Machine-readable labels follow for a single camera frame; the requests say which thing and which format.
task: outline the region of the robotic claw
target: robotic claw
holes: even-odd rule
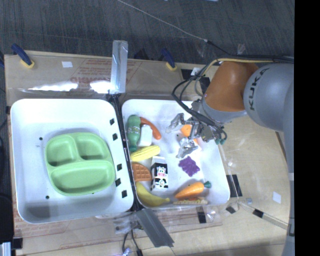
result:
[[[188,108],[181,100],[182,93],[178,98],[175,91],[188,83],[183,92],[191,81],[197,82],[216,62],[220,65],[206,92]],[[269,64],[259,68],[257,63]],[[188,120],[184,120],[184,114],[179,113],[166,130],[170,133],[186,124],[192,126],[190,135],[180,143],[177,158],[184,158],[198,148],[194,138],[201,138],[206,143],[214,140],[216,144],[223,145],[227,139],[224,125],[245,115],[249,115],[258,125],[283,132],[291,202],[282,255],[294,256],[294,59],[243,55],[218,58],[196,76],[178,84],[171,95],[191,114]]]

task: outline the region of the yellow banana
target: yellow banana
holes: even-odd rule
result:
[[[170,198],[162,198],[160,196],[156,196],[151,194],[140,182],[135,183],[136,193],[141,202],[149,207],[160,206],[164,203],[170,202]]]

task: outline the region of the yellow corn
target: yellow corn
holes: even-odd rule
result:
[[[148,158],[152,158],[160,153],[160,147],[158,145],[146,146],[138,149],[130,154],[131,161],[138,162]]]

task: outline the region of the green bowl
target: green bowl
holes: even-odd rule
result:
[[[50,182],[65,196],[95,193],[109,187],[116,171],[107,143],[91,132],[53,137],[45,147]]]

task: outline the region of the white tray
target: white tray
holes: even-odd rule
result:
[[[110,103],[101,99],[21,99],[12,105],[10,114],[17,209],[26,222],[113,215],[131,208],[134,195],[116,112]],[[106,141],[115,167],[115,182],[108,188],[65,196],[51,185],[46,144],[52,137],[75,132],[92,132]]]
[[[191,101],[184,102],[191,107]],[[177,201],[174,195],[187,185],[195,182],[211,183],[211,188],[205,189],[201,196],[208,200],[209,205],[217,206],[225,204],[230,198],[230,188],[228,185],[225,169],[220,156],[218,146],[214,141],[208,143],[198,139],[200,149],[193,151],[190,156],[200,171],[189,177],[181,167],[178,166],[181,159],[176,158],[180,145],[179,141],[184,137],[181,132],[174,131],[166,133],[166,128],[170,125],[171,120],[175,118],[178,113],[184,113],[184,119],[188,119],[188,114],[181,106],[174,100],[152,100],[152,99],[130,99],[122,106],[123,121],[126,127],[129,116],[137,115],[144,117],[152,122],[160,131],[162,138],[156,140],[152,138],[153,145],[160,146],[160,157],[164,157],[168,169],[168,189],[166,191],[153,191],[154,195],[171,199],[171,203],[164,204],[153,209],[168,209],[177,208],[181,205],[175,205],[172,202]],[[151,158],[141,161],[146,167],[151,167]],[[141,182],[150,191],[150,182]]]

